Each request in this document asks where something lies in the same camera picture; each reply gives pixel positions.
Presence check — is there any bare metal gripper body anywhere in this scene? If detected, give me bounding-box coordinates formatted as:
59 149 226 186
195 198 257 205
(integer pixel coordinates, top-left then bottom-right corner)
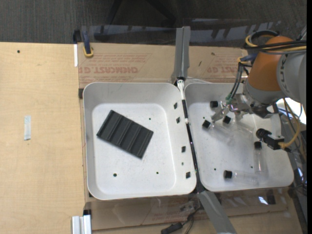
230 94 274 119

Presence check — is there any clear plastic bottle, black cap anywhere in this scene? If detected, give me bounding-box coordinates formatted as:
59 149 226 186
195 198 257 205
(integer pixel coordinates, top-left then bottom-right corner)
253 141 268 176
201 119 236 142
222 115 254 137
210 100 230 112
223 170 268 186

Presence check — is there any thin black and white rod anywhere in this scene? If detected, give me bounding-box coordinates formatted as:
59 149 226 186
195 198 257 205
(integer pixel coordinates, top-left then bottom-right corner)
176 79 201 193

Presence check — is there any white plastic tray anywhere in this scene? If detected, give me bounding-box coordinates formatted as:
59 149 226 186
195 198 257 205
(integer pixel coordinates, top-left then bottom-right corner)
183 82 295 193
82 81 197 201

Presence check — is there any brown cardboard board, red print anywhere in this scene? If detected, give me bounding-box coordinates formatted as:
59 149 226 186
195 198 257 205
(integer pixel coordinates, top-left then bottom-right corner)
77 41 294 231

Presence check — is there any black ribbed rectangular panel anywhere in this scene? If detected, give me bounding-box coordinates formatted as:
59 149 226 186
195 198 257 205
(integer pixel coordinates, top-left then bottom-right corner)
96 109 155 159

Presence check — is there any black cylinder on white bracket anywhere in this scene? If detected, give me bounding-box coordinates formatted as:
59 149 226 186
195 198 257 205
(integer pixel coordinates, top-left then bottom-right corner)
255 113 285 151

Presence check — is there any black block with thin wires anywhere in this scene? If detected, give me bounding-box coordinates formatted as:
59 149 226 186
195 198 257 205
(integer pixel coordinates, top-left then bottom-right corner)
160 222 184 234

